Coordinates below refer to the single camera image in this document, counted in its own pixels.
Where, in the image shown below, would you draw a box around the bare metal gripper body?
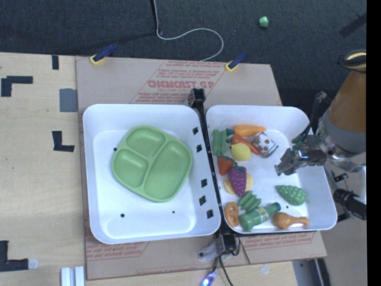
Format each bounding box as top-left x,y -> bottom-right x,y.
294,134 -> 360,172

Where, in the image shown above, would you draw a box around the green grapes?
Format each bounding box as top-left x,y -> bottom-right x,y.
274,184 -> 310,206

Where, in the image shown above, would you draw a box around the white plastic tray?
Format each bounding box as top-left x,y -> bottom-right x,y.
205,104 -> 338,235
82,103 -> 222,245

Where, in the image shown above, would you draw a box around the yellow round biscuit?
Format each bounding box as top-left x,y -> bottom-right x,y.
223,172 -> 255,195

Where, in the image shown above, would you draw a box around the orange chili pepper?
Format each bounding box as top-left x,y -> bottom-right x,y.
227,133 -> 261,156

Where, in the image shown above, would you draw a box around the yellow lemon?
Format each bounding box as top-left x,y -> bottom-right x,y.
230,142 -> 252,161

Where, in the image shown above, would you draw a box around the green pea pods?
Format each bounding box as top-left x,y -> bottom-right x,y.
237,190 -> 263,213

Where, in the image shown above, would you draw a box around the purple grapes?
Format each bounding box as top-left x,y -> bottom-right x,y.
227,164 -> 248,197

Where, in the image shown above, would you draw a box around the orange carrot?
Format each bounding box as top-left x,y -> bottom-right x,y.
226,124 -> 267,138

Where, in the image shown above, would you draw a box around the orange chicken drumstick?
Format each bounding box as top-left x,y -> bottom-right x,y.
273,212 -> 311,230

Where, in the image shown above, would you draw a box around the green bottle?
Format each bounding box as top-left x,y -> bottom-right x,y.
238,202 -> 282,232

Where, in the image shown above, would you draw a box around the red strawberry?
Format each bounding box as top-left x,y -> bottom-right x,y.
217,155 -> 236,176

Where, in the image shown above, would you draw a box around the orange pretzel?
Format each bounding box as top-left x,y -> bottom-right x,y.
223,201 -> 240,228

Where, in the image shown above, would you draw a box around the green bean pods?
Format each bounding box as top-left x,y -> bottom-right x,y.
211,129 -> 229,157

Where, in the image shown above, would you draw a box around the thin black rod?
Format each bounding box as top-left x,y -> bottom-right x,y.
196,100 -> 229,235

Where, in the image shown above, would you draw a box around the green divided plate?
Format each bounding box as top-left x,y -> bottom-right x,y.
111,125 -> 195,203

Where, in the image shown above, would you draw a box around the brown cardboard board red print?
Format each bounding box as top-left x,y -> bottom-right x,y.
75,55 -> 328,281

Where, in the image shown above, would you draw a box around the black cylinder on white bracket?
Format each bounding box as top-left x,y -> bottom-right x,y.
332,163 -> 367,222

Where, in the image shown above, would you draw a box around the black block with thin wires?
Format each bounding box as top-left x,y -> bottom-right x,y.
186,88 -> 207,109
213,232 -> 240,256

